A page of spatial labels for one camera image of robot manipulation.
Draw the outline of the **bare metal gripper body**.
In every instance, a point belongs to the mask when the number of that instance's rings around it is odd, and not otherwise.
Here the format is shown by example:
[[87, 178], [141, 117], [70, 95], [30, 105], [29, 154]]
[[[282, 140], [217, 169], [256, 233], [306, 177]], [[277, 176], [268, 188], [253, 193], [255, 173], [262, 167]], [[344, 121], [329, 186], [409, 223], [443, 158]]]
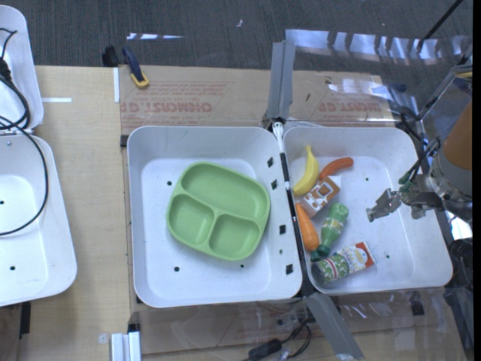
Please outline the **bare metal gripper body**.
[[402, 201], [409, 206], [445, 209], [450, 212], [471, 212], [472, 174], [410, 173], [400, 178]]

